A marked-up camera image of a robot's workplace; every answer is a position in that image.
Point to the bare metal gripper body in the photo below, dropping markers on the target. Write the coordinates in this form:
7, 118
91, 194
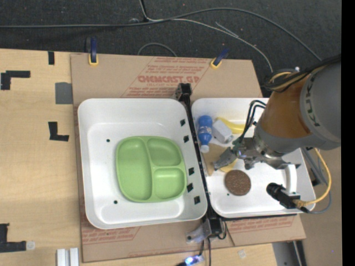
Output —
253, 150

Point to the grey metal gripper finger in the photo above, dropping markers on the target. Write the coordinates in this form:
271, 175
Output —
226, 159
251, 164

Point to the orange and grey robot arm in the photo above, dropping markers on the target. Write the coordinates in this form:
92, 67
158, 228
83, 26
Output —
305, 112

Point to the tan pizza slice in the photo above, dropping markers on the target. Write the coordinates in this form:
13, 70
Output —
214, 154

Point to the brown round biscuit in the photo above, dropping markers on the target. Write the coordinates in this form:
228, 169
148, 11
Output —
237, 182

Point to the yellow banana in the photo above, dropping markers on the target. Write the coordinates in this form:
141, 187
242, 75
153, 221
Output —
235, 127

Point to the white and grey carton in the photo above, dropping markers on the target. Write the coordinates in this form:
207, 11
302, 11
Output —
222, 130

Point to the blue bottle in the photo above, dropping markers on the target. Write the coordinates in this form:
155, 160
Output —
204, 129

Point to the white plastic tray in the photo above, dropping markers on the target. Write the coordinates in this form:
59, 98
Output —
258, 204
100, 162

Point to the green divided plate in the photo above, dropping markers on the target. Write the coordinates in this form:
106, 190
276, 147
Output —
136, 170

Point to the brown cardboard board red print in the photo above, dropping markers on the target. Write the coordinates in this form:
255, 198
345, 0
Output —
116, 73

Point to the black cylinder on white bracket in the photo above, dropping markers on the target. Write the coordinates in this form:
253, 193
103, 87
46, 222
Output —
280, 194

